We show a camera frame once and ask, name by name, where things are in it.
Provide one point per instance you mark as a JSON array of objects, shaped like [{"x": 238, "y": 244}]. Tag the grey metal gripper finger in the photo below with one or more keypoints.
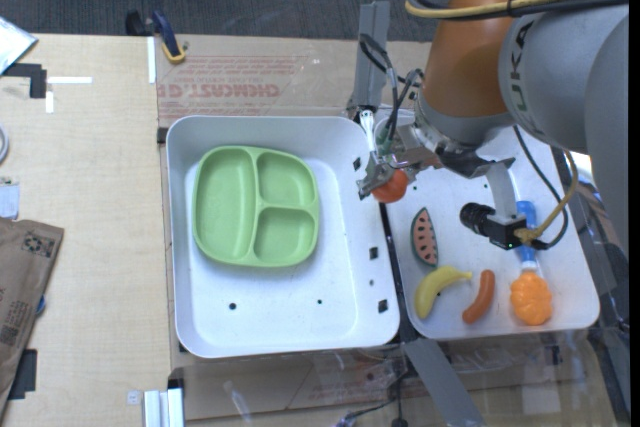
[{"x": 369, "y": 181}]

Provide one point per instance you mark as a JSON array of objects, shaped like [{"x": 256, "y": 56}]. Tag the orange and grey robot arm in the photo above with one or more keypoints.
[{"x": 550, "y": 75}]

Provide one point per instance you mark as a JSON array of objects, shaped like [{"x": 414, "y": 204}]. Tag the red toy tomato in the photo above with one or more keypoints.
[{"x": 392, "y": 189}]

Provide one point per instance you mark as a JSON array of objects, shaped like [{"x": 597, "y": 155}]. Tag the brown cardboard board red print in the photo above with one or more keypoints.
[{"x": 225, "y": 85}]

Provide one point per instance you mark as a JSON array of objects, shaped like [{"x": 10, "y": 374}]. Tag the white plastic tray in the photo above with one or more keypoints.
[
  {"x": 280, "y": 310},
  {"x": 465, "y": 195}
]

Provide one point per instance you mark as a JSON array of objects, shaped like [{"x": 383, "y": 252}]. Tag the black cylinder on white bracket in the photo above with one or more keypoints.
[{"x": 500, "y": 227}]

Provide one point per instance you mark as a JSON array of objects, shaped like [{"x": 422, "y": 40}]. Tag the toy watermelon slice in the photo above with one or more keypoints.
[{"x": 424, "y": 237}]

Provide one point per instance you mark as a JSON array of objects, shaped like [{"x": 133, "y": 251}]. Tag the green divided plate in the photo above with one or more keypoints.
[{"x": 225, "y": 200}]

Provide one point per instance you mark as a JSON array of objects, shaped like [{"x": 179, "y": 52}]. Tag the orange sausage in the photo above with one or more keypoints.
[{"x": 481, "y": 297}]

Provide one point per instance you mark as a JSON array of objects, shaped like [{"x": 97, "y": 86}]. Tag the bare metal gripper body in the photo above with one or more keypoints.
[{"x": 417, "y": 150}]

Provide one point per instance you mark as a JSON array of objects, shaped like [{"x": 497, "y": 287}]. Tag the brown paper bag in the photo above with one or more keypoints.
[{"x": 22, "y": 275}]

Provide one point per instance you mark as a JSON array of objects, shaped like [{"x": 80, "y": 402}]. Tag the yellow banana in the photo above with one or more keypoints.
[{"x": 430, "y": 290}]

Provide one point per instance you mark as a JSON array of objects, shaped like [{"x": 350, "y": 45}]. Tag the orange toy pumpkin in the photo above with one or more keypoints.
[{"x": 531, "y": 300}]

